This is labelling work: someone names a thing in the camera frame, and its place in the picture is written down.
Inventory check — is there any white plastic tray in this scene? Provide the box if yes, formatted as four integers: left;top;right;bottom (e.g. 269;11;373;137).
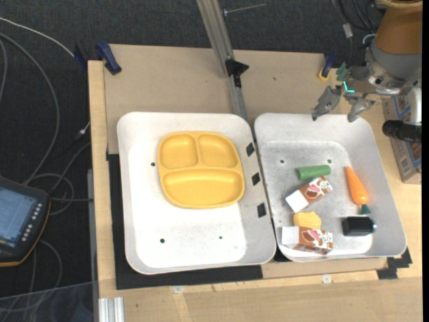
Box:
253;112;408;263
116;111;278;276

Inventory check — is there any yellow ridged toy food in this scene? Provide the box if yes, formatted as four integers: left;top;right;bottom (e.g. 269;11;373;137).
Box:
292;210;322;231

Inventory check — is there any yellow divided plate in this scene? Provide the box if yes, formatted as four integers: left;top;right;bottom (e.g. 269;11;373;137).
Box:
156;130;247;211

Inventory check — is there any brown and white carton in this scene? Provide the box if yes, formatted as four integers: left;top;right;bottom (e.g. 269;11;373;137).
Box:
284;175;334;214
280;225;334;256

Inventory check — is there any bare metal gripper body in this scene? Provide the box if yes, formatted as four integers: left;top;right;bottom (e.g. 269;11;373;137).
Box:
345;62;417;97

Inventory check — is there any orange toy carrot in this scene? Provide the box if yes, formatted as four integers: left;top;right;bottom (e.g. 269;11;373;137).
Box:
345;165;373;215

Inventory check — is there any brown box with blue print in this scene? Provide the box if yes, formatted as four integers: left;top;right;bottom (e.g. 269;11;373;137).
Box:
381;94;423;185

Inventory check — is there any green toy vegetable piece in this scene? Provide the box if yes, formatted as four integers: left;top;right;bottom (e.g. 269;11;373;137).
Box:
294;164;332;182

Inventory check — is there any black cylinder on white bracket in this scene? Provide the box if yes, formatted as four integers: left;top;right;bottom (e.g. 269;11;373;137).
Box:
381;87;423;144

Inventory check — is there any brown cardboard board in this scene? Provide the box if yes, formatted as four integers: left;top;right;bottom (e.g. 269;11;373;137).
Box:
103;43;389;280

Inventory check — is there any black bottle with silver cap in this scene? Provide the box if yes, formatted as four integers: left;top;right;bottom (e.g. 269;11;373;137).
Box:
341;215;378;237

